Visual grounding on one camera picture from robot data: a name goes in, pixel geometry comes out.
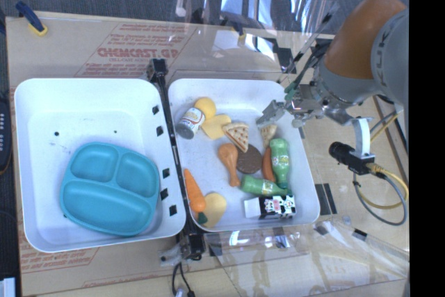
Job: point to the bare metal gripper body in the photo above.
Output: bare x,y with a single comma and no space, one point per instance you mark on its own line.
318,104

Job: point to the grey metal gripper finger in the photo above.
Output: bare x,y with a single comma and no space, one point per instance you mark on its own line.
272,113

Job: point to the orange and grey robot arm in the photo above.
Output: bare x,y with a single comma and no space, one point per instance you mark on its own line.
361,41

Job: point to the beige bread piece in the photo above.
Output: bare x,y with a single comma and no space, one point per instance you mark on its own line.
268,134

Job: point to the pizza slice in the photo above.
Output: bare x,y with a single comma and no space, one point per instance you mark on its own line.
238,135

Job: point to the green bottle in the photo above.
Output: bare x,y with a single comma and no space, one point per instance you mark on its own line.
280,160
259,186

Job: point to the orange sausage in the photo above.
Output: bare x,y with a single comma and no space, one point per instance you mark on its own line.
267,165

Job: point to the brown biscuit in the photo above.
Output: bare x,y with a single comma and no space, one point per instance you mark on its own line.
250,161

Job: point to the yellow cheese piece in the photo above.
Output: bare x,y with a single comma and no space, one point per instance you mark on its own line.
215,127

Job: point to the orange chicken drumstick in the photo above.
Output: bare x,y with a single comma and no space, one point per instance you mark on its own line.
228,156

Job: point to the white plastic tray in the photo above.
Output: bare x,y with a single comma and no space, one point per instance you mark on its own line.
87,104
205,156

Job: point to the small white and orange can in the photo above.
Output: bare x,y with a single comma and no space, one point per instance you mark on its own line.
190,121

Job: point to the cow print milk carton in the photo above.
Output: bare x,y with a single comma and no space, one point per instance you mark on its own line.
274,207

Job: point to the yellow potato chip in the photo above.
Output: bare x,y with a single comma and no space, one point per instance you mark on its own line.
215,208

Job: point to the orange carrot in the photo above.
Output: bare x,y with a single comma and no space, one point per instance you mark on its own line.
194,193

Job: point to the blue divided plate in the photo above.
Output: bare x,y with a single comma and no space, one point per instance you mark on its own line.
107,188

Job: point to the brown cardboard board red print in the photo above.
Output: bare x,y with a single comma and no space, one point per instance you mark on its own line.
87,45

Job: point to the black cylinder on white bracket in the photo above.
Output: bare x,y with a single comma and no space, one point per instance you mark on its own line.
351,154

